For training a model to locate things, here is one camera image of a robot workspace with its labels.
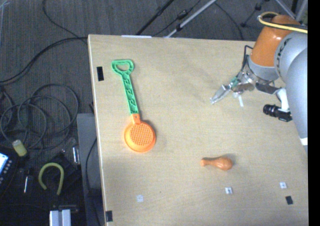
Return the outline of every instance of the table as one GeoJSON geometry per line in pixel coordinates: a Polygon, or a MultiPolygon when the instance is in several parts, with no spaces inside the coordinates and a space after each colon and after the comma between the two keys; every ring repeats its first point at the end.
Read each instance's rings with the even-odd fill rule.
{"type": "Polygon", "coordinates": [[[91,34],[88,45],[106,225],[309,225],[308,157],[294,122],[263,114],[277,98],[255,89],[243,106],[232,95],[210,103],[254,42],[91,34]],[[122,59],[134,63],[140,117],[156,133],[146,153],[124,141],[130,112],[111,68],[122,59]],[[220,156],[232,169],[200,166],[220,156]]]}

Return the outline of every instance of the teal gripper part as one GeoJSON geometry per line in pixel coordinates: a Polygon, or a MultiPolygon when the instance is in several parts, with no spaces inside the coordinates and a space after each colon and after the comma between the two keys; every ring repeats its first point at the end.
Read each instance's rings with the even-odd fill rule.
{"type": "Polygon", "coordinates": [[[135,98],[134,89],[132,87],[131,80],[130,80],[130,74],[134,70],[134,63],[129,59],[114,60],[111,63],[111,68],[116,74],[121,76],[130,114],[138,114],[139,110],[138,110],[138,106],[135,98]],[[118,66],[123,66],[123,65],[128,65],[129,68],[127,70],[121,70],[118,68],[118,66]]]}

